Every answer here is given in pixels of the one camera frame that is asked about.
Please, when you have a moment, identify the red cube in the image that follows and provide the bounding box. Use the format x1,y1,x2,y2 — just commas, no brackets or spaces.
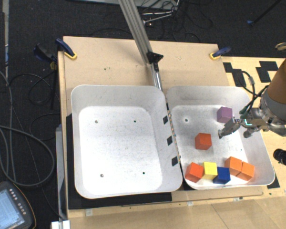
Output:
194,132,213,151
184,162,204,184

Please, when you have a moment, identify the white plastic tray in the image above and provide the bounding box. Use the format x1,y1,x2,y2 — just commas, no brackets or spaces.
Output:
70,84,184,199
165,85,276,191

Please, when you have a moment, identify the yellow cube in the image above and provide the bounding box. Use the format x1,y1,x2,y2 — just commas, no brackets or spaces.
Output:
201,161,218,180

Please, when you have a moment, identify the orange cube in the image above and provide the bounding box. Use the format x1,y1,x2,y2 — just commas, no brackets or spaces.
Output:
224,156,243,177
236,161,256,182

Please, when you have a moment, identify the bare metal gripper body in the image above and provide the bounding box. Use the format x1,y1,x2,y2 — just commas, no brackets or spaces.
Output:
239,107,286,137

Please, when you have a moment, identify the purple cube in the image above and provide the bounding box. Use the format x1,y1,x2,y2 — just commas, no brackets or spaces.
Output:
216,106,234,124

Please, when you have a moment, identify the blue cube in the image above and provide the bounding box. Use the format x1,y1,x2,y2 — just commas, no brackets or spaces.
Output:
212,166,231,185

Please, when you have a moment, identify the pale wood board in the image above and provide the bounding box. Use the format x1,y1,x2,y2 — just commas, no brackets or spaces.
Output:
61,35,264,204

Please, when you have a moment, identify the black cylinder on white bracket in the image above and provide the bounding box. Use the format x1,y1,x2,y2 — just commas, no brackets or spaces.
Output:
273,148,286,169

